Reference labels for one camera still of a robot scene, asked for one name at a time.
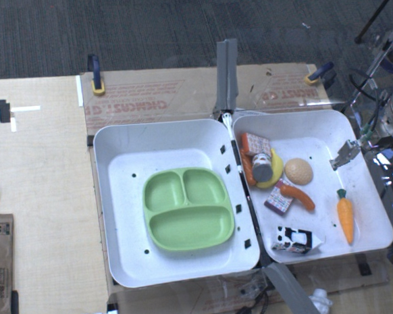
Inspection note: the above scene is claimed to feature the white plastic tray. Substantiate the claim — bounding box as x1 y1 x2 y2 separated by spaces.
91 114 263 291
230 104 393 268

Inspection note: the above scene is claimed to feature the beige bread roll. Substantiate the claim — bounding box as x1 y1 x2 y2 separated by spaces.
284 157 315 187

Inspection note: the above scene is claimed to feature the orange carrot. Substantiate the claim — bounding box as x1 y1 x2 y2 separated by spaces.
335 188 357 246

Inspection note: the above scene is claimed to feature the orange sausage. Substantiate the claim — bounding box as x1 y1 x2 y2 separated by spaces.
238 147 258 187
279 181 317 214

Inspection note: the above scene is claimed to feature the yellow banana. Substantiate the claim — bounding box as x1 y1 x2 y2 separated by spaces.
252 147 286 190

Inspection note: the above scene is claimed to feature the purple and white printed box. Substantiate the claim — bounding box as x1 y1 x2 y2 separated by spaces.
262 178 296 218

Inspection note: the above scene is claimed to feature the small can with grey lid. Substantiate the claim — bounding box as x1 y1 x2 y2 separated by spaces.
250 152 275 184

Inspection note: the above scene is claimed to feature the orange printed carton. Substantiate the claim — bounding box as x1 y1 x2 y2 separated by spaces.
241 130 272 159

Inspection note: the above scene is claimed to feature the black and white milk carton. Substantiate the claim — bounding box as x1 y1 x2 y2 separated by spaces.
269 223 328 257

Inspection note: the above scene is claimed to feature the crumpled white tissue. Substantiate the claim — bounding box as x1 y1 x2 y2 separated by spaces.
308 287 335 314

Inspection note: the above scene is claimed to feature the brown cardboard board red print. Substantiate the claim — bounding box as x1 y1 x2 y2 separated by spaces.
80 50 392 314

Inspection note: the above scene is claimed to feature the green divided plate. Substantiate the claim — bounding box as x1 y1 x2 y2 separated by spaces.
140 164 238 255

